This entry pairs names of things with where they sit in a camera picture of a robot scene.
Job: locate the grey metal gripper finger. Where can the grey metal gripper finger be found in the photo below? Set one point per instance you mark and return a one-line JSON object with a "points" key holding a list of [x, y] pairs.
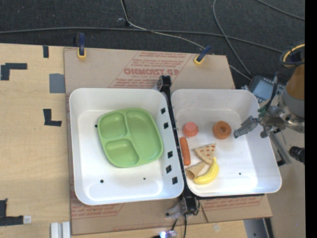
{"points": [[265, 132], [246, 126]]}

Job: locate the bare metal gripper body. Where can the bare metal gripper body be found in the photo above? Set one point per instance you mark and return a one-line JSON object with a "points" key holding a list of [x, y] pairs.
{"points": [[277, 120]]}

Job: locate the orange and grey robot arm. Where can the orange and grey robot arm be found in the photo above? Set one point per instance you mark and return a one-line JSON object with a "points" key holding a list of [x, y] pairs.
{"points": [[296, 88]]}

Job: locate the brown doughnut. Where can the brown doughnut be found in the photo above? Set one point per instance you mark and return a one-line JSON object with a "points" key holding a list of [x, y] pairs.
{"points": [[218, 134]]}

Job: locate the white plastic tray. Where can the white plastic tray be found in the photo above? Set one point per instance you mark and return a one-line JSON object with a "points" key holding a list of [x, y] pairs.
{"points": [[123, 190], [247, 162]]}

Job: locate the pizza slice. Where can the pizza slice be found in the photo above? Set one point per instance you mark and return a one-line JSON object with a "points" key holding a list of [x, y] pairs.
{"points": [[205, 153]]}

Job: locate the pink round toy piece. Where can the pink round toy piece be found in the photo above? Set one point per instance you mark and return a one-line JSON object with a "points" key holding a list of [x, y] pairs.
{"points": [[190, 130]]}

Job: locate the yellow banana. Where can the yellow banana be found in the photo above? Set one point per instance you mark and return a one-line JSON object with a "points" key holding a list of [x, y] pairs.
{"points": [[210, 175]]}

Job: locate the orange sausage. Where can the orange sausage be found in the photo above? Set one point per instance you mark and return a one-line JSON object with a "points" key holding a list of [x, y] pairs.
{"points": [[185, 151]]}

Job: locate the beige ice cream cone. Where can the beige ice cream cone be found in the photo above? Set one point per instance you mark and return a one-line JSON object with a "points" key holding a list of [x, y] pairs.
{"points": [[194, 170]]}

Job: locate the thin black rod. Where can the thin black rod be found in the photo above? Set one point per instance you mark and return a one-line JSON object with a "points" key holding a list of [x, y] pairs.
{"points": [[173, 123]]}

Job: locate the green divided plate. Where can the green divided plate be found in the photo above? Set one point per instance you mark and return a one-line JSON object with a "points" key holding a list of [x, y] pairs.
{"points": [[143, 133]]}

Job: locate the brown cardboard board red print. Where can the brown cardboard board red print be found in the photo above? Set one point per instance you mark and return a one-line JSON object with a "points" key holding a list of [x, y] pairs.
{"points": [[99, 68]]}

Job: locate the black cylinder on white bracket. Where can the black cylinder on white bracket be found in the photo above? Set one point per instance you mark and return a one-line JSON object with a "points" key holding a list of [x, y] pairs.
{"points": [[297, 154]]}

